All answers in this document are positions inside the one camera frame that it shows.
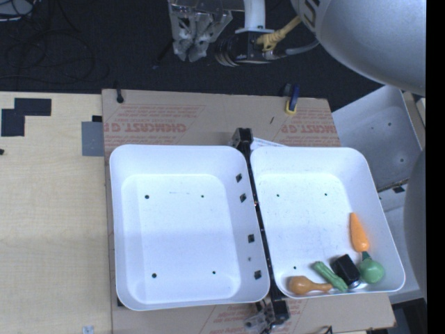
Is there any green round toy fruit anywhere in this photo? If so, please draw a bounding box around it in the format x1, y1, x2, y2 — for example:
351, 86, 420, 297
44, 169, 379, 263
357, 257, 386, 285

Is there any brown cardboard board red print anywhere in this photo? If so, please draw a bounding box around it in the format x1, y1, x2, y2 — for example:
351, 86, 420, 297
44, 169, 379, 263
101, 88, 398, 334

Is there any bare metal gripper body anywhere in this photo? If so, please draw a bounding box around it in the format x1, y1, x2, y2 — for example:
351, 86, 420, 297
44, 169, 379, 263
168, 0, 245, 31

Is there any orange toy chicken drumstick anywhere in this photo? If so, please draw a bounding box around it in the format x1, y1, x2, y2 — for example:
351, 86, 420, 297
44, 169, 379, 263
288, 276, 334, 296

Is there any thin black rod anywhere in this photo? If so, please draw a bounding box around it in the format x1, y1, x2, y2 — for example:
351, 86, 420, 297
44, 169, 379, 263
239, 141, 284, 304

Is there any small black can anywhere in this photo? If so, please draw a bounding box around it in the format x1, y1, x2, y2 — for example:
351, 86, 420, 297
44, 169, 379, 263
330, 254, 363, 289

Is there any green toy bean pod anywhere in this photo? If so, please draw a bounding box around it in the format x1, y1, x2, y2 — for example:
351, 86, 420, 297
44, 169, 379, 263
312, 261, 349, 292

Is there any white plastic tray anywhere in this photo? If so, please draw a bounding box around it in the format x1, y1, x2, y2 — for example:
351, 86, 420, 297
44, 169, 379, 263
108, 143, 271, 312
249, 146, 407, 300

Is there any black cylinder on white bracket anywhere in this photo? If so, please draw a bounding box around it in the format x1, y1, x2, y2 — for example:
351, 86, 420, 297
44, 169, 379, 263
213, 0, 276, 67

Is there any black block with thin wires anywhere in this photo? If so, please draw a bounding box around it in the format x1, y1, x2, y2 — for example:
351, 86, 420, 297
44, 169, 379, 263
268, 299, 291, 327
230, 127, 254, 150

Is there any orange toy carrot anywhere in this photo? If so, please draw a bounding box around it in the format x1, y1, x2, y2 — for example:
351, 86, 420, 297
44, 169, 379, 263
349, 212, 371, 261

